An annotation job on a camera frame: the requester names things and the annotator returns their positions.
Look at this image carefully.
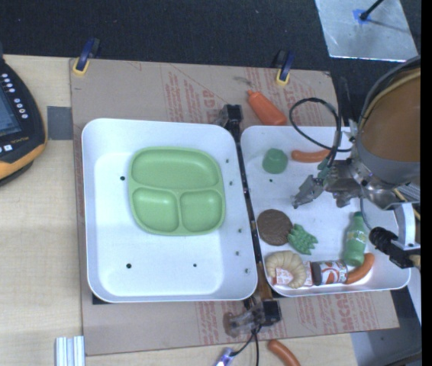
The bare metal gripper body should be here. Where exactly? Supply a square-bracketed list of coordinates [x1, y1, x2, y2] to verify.
[322, 159, 399, 210]

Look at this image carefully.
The white plastic tray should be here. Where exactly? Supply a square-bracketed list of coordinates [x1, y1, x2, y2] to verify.
[239, 124, 412, 299]
[81, 117, 260, 304]

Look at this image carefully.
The orange sausage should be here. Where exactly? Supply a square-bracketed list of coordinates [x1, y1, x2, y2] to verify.
[290, 148, 332, 164]
[344, 252, 376, 285]
[267, 338, 302, 366]

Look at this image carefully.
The green cup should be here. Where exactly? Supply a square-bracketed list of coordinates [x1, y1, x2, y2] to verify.
[261, 147, 289, 175]

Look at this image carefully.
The green plastic bottle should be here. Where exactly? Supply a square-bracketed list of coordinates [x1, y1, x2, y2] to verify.
[342, 210, 368, 268]

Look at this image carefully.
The brown round biscuit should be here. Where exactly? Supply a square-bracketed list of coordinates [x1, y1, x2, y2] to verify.
[256, 208, 294, 247]

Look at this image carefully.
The thin black and white rod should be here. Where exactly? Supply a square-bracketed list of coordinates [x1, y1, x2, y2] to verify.
[231, 127, 269, 297]

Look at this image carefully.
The red and white can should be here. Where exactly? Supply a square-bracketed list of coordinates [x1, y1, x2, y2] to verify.
[311, 259, 349, 287]

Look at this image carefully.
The beige croissant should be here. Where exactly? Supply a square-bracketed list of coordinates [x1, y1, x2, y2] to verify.
[264, 249, 308, 290]

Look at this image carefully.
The orange squeeze bottle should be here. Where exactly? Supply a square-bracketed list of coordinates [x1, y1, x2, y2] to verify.
[246, 89, 289, 127]

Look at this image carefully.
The green divided plate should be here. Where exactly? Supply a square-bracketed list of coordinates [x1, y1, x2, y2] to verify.
[127, 146, 227, 238]

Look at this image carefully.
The brown cardboard board red print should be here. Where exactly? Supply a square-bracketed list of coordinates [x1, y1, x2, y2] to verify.
[68, 57, 401, 357]

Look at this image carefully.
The black cylinder on white bracket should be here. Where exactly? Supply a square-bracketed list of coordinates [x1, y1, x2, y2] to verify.
[368, 201, 421, 270]

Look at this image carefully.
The black block with thin wires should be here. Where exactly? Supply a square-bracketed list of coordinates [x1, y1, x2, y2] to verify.
[214, 104, 245, 130]
[222, 298, 282, 338]

